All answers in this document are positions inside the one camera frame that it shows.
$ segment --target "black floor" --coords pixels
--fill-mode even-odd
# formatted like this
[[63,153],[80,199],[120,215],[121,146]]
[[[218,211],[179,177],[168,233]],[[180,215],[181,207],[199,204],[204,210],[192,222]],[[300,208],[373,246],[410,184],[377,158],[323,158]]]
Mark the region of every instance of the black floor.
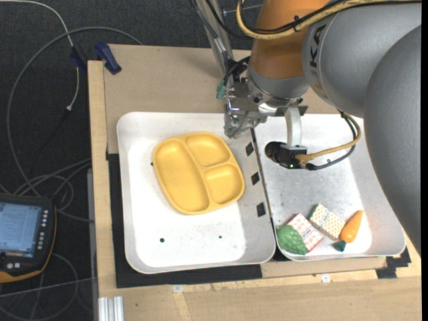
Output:
[[[113,27],[146,45],[209,47],[204,29],[188,0],[34,0],[56,9],[68,29]],[[219,0],[226,10],[237,0]],[[225,22],[236,28],[233,13]],[[71,112],[66,107],[76,90],[76,70],[66,38],[43,51],[64,32],[57,17],[41,6],[0,2],[0,192],[25,191],[12,148],[28,179],[54,173],[90,159],[87,77],[80,77]],[[94,44],[135,42],[115,31],[81,31],[72,39],[88,59],[96,59]],[[232,39],[232,47],[250,43]],[[8,126],[11,142],[8,137]],[[57,174],[37,186],[58,209],[58,234],[44,274],[0,285],[0,320],[93,320],[92,267],[88,220],[89,162]],[[70,179],[57,192],[64,179]]]

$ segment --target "white tray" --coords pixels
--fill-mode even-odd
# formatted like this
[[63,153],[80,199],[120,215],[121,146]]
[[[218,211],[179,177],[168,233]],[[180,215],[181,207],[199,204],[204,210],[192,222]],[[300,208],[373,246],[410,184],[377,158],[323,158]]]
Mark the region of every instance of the white tray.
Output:
[[[184,215],[169,205],[151,165],[155,146],[188,132],[217,134],[229,145],[245,179],[235,203],[200,215]],[[216,266],[263,263],[274,254],[276,240],[257,157],[247,155],[248,134],[224,135],[222,114],[131,112],[117,125],[125,254],[138,272],[155,274]],[[257,214],[263,203],[265,214]]]
[[[305,114],[302,119],[302,146],[308,153],[345,144],[352,133],[339,114]],[[264,154],[271,141],[287,141],[285,118],[268,118],[255,128],[261,167],[265,179],[274,225],[287,223],[295,214],[309,216],[313,206],[321,203],[343,219],[358,209],[364,217],[354,242],[344,252],[336,251],[327,237],[306,255],[295,255],[281,249],[292,260],[315,260],[346,257],[367,257],[400,254],[405,236],[371,165],[361,119],[356,119],[362,138],[354,152],[342,162],[319,171],[285,169]],[[311,163],[325,164],[347,150],[316,158]]]

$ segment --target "blue clip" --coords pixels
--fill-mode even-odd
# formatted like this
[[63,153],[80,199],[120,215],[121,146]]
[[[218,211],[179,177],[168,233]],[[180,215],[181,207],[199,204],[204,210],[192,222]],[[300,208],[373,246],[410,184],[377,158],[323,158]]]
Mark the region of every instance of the blue clip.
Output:
[[103,41],[97,41],[95,44],[95,52],[99,58],[106,61],[104,66],[113,75],[117,74],[120,70],[122,70],[122,68],[117,64],[116,60],[114,59],[113,53],[107,43]]

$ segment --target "toy carrot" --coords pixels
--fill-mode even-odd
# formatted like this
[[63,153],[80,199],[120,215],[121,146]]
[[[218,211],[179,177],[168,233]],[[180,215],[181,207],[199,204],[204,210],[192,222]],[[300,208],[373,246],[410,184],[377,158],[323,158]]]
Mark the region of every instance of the toy carrot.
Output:
[[340,243],[334,244],[335,249],[343,252],[345,250],[346,244],[352,243],[355,240],[356,235],[358,234],[358,230],[361,226],[363,213],[363,210],[357,211],[354,216],[342,228],[342,231],[340,232],[339,236],[339,239],[342,241]]

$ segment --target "screen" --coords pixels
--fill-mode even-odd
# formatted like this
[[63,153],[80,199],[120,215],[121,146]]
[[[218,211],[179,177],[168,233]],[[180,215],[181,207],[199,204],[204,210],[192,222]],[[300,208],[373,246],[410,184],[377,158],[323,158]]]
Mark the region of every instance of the screen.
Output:
[[0,202],[0,252],[33,257],[41,207]]

